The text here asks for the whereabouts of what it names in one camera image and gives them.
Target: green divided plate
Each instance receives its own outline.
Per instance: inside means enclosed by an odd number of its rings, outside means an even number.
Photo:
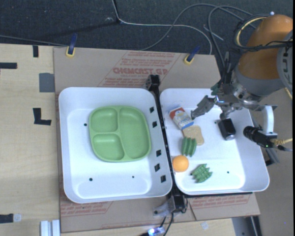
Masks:
[[[89,116],[88,127],[93,151],[103,161],[135,161],[151,150],[147,120],[137,108],[97,108]]]

